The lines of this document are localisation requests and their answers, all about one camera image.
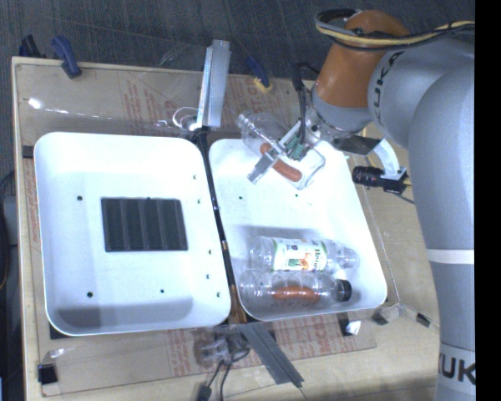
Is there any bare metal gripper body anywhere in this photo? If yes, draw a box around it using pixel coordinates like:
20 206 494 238
271 116 340 160

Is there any orange sausage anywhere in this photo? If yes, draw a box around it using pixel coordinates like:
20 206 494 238
271 285 321 302
258 141 304 182

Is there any clear plastic bottle without cap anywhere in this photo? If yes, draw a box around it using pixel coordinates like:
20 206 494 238
235 111 327 191

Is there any white plastic tray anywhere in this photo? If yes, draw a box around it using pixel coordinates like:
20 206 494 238
33 130 233 338
207 136 389 322

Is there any clear bottle with printed label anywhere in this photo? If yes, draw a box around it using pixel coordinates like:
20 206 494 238
249 236 361 275

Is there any clear bottle with black cap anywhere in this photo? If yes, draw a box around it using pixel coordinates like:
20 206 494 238
238 268 354 310

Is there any black ribbed rectangular pad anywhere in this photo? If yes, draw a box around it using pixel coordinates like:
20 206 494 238
100 196 190 253

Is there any brown cardboard board red print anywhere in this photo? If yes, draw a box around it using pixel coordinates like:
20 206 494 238
22 65 379 388

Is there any black cylinder on white bracket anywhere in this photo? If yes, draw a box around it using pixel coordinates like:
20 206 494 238
352 138 411 195

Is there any black block with thin wires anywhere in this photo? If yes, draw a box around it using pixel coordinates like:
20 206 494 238
200 326 252 365

